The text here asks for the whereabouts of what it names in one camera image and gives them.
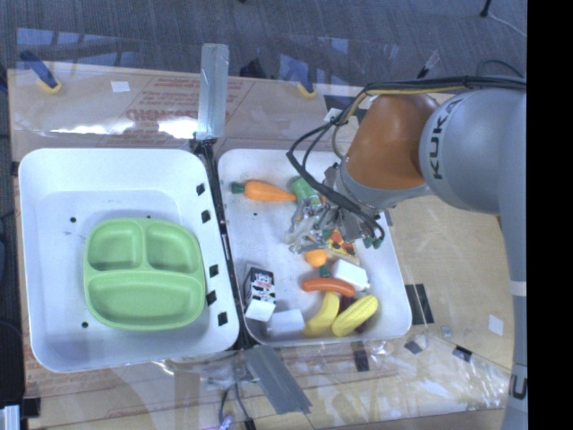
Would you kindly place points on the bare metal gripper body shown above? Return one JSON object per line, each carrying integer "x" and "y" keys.
{"x": 333, "y": 222}

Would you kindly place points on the orange carrot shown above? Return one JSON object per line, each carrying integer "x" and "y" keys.
{"x": 266, "y": 191}

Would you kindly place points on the small orange fruit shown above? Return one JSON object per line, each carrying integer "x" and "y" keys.
{"x": 315, "y": 258}

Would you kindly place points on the white box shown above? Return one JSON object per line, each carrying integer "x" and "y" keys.
{"x": 286, "y": 323}

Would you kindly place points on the green bottle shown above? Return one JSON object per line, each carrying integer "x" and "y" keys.
{"x": 302, "y": 188}

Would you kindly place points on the brown cardboard board, red print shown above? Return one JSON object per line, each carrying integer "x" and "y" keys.
{"x": 447, "y": 249}

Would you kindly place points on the pizza slice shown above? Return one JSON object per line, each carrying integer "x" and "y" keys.
{"x": 342, "y": 248}

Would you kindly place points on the yellow corn cob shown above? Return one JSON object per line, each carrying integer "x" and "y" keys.
{"x": 356, "y": 315}

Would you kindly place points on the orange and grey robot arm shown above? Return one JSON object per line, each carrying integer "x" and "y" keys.
{"x": 474, "y": 150}

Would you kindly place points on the green divided plate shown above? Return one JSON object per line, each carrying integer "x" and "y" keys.
{"x": 143, "y": 294}

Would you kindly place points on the white plastic tray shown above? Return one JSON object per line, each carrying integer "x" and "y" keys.
{"x": 58, "y": 177}
{"x": 264, "y": 235}

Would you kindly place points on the cow print milk carton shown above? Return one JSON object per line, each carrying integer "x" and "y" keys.
{"x": 259, "y": 287}

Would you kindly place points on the yellow banana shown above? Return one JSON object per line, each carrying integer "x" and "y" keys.
{"x": 324, "y": 316}

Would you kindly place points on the white carton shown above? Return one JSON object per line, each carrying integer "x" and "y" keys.
{"x": 353, "y": 275}

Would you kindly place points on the orange sausage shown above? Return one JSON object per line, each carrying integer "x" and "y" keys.
{"x": 329, "y": 286}

